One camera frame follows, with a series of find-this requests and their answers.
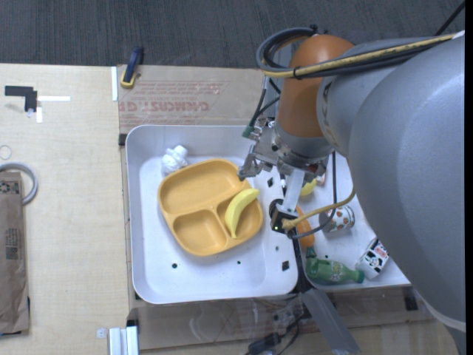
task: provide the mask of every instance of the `orange plate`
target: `orange plate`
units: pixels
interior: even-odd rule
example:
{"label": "orange plate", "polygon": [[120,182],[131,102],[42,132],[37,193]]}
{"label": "orange plate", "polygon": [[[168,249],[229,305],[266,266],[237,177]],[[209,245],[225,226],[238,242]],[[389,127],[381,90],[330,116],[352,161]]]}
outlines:
{"label": "orange plate", "polygon": [[208,256],[231,249],[252,238],[263,215],[255,199],[243,210],[232,239],[225,227],[225,210],[233,196],[250,188],[237,177],[238,167],[215,158],[191,164],[167,175],[157,190],[164,219],[176,241],[188,253]]}

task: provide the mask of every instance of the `green bottle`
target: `green bottle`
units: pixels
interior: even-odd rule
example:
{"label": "green bottle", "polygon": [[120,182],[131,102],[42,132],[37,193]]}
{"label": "green bottle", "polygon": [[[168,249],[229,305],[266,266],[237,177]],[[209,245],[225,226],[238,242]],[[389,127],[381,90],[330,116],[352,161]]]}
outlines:
{"label": "green bottle", "polygon": [[351,280],[362,283],[364,280],[363,271],[349,269],[335,260],[319,259],[312,247],[307,248],[305,259],[305,273],[315,283],[340,284]]}

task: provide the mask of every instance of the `transparent plastic sheet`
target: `transparent plastic sheet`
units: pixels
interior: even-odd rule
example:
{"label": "transparent plastic sheet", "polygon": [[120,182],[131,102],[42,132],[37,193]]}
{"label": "transparent plastic sheet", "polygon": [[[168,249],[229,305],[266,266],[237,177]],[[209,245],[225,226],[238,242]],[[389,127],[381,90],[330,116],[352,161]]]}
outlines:
{"label": "transparent plastic sheet", "polygon": [[[142,124],[246,124],[261,92],[260,75],[257,78],[255,75],[248,77],[253,71],[141,67],[138,82],[152,83],[144,83],[140,90],[134,92],[119,87],[120,133],[128,135],[133,128]],[[243,97],[236,91],[242,91]],[[195,95],[189,102],[200,101],[205,104],[199,105],[200,108],[194,103],[182,105],[179,99],[189,97],[189,94]],[[126,214],[129,214],[126,166],[126,152],[122,148],[124,203]],[[141,353],[245,355],[251,346],[254,348],[261,344],[264,338],[277,342],[280,340],[280,343],[267,347],[261,354],[276,355],[282,351],[283,354],[294,355],[347,353],[347,346],[337,348],[330,345],[297,290],[284,295],[243,299],[198,301],[197,298],[191,302],[163,304],[143,300],[133,285],[128,217],[126,230],[130,302],[127,320],[139,327]],[[319,238],[319,243],[323,242],[324,238]],[[348,260],[352,261],[353,256],[346,251],[345,258],[341,257],[340,260],[349,263]],[[341,322],[353,335],[363,354],[399,354],[395,350],[396,345],[408,351],[411,348],[413,354],[428,351],[431,354],[453,354],[455,345],[448,332],[433,319],[418,294],[405,281],[403,277],[393,285],[375,281],[362,288],[355,284],[346,284],[341,288],[313,286],[327,294]],[[404,333],[404,337],[399,339],[398,332]]]}

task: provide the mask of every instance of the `yellow cable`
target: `yellow cable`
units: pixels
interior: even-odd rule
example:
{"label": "yellow cable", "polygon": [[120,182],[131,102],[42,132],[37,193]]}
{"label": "yellow cable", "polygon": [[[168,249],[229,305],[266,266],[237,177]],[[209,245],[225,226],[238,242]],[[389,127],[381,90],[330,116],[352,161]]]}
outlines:
{"label": "yellow cable", "polygon": [[340,201],[339,203],[334,203],[331,205],[324,206],[322,208],[314,209],[311,212],[308,212],[306,214],[303,214],[300,217],[294,218],[293,220],[288,220],[287,218],[282,219],[282,228],[284,230],[289,230],[292,229],[294,226],[296,226],[299,222],[308,219],[309,217],[312,217],[313,215],[325,212],[329,209],[335,209],[338,208],[339,206],[345,205],[346,203],[349,203],[353,198],[355,197],[355,189],[352,189],[350,195],[343,201]]}
{"label": "yellow cable", "polygon": [[[457,33],[442,35],[440,37],[435,37],[431,39],[425,39],[423,41],[412,42],[410,44],[403,44],[401,46],[394,46],[388,47],[387,49],[376,50],[365,54],[360,55],[353,55],[343,59],[336,59],[335,61],[328,61],[323,64],[313,64],[311,66],[301,67],[297,69],[295,72],[295,76],[301,76],[306,74],[311,74],[314,72],[325,71],[332,68],[343,67],[348,64],[356,64],[357,62],[361,61],[369,61],[371,59],[379,58],[383,55],[392,55],[396,53],[400,53],[406,50],[412,50],[417,47],[422,47],[430,44],[436,44],[438,42],[448,41],[456,36]],[[292,78],[294,76],[294,71],[280,71],[280,72],[272,72],[262,70],[266,76],[270,78]]]}

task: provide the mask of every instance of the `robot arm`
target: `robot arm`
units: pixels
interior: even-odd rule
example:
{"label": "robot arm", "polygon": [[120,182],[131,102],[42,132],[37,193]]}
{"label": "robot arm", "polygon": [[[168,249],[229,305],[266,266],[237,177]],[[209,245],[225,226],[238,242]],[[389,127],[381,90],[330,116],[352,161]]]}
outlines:
{"label": "robot arm", "polygon": [[[272,62],[301,37],[288,68]],[[464,32],[353,46],[299,28],[257,54],[284,82],[275,119],[263,117],[249,136],[256,144],[239,176],[272,166],[287,176],[272,229],[297,217],[300,188],[327,157],[343,155],[373,231],[465,353]]]}

